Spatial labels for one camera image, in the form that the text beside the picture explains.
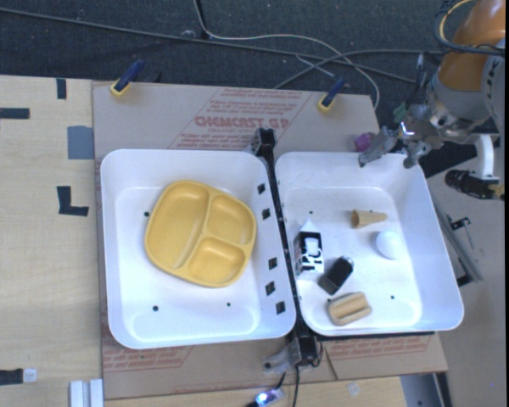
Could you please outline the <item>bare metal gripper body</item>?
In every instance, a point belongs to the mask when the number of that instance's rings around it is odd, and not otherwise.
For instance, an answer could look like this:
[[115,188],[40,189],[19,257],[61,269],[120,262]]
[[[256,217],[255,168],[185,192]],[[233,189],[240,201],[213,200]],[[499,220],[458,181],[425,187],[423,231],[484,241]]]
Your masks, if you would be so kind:
[[465,142],[467,122],[444,106],[412,104],[397,119],[398,135],[408,151],[439,149],[444,142]]

